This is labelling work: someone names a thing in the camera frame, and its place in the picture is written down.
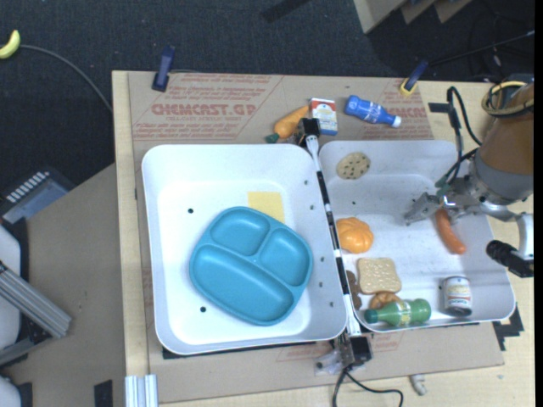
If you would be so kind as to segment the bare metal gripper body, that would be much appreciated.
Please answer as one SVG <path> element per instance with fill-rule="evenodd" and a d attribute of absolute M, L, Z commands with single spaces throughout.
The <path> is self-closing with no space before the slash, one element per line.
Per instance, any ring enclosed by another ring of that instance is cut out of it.
<path fill-rule="evenodd" d="M 465 175 L 445 183 L 437 191 L 437 196 L 445 211 L 447 205 L 458 205 L 465 208 L 465 215 L 488 215 L 504 222 L 517 221 L 523 216 L 523 213 L 514 213 L 509 209 L 512 199 L 493 192 L 476 176 Z"/>

